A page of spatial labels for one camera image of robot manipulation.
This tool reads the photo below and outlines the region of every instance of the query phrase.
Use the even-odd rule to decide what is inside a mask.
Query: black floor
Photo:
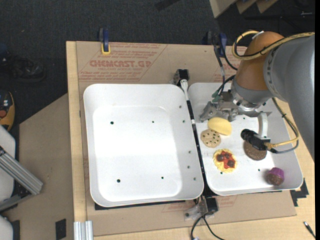
[[[0,89],[13,94],[15,123],[67,93],[66,41],[96,41],[107,27],[111,42],[201,44],[207,31],[225,33],[228,45],[248,29],[284,36],[315,31],[315,0],[279,0],[265,13],[256,5],[239,14],[235,4],[214,18],[209,0],[0,0],[0,43],[43,63],[47,77],[21,83],[0,74]],[[313,17],[300,17],[311,12]],[[263,16],[264,19],[247,19]]]

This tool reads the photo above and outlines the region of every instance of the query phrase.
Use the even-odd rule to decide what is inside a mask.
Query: purple onion
[[[282,184],[285,181],[285,172],[278,167],[273,167],[266,174],[266,181],[269,184],[279,186],[280,184]]]

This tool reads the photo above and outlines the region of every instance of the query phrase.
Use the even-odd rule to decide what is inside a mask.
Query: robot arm
[[[244,55],[237,43],[245,35],[255,35]],[[289,104],[293,119],[315,160],[315,35],[302,33],[284,38],[274,32],[248,31],[238,37],[233,55],[241,59],[231,90],[221,100],[208,104],[202,119],[227,111],[230,121],[237,114],[254,116],[270,98]]]

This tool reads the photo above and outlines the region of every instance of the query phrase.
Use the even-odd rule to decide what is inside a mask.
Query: orange and black object
[[[0,125],[11,130],[15,121],[15,103],[12,94],[0,89]]]

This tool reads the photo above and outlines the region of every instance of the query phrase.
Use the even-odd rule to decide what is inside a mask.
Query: wooden table
[[[86,195],[83,166],[83,148],[80,119],[80,101],[78,85],[77,67],[77,44],[75,41],[66,42],[67,55],[67,76],[68,76],[68,98],[69,98],[69,118],[70,118],[70,141],[71,141],[71,162],[72,162],[72,182],[73,182],[73,208],[74,220],[76,222],[87,221]],[[280,103],[287,113],[290,113],[286,103]],[[232,239],[313,239],[313,236],[304,226],[304,221],[308,222],[316,229],[315,216],[315,163],[301,140],[296,149],[296,155],[305,178],[309,191],[307,198],[298,200],[296,216],[281,217],[273,219],[261,219],[254,221],[243,221],[233,223],[221,223],[212,226],[215,234],[226,240]],[[190,227],[153,230],[145,232],[135,232],[126,234],[115,234],[97,236],[95,240],[188,240],[190,239]],[[200,239],[215,239],[206,226],[199,225],[194,231],[194,235]]]

